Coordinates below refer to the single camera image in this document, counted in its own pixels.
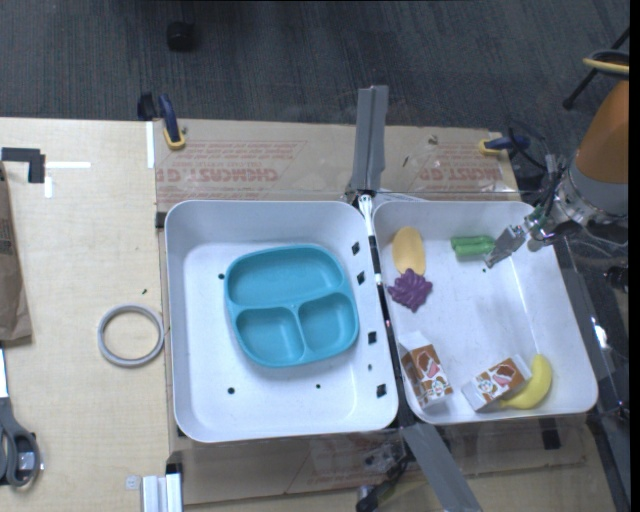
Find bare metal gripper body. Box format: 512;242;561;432
522;183;626;249

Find green pea pod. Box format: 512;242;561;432
449;234;497;261

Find white plastic tray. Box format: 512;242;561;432
163;199;401;445
371;199;600;427

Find yellow oval chip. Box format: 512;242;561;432
390;225;428;277

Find purple grapes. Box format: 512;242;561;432
385;267;435;314

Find brown and white carton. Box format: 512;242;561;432
397;329;455;413
460;353;533;414

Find yellow banana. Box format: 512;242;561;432
499;353;554;411

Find blue divided plate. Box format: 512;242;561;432
222;243;362;368

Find brown cardboard board red print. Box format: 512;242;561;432
151;117;590;507

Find black caster wheel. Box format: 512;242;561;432
165;20;197;53

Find white tape roll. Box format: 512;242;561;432
96;303;166;369

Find brown paper bag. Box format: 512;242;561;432
0;160;34;344

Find grey scissors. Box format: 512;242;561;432
0;344;44;489

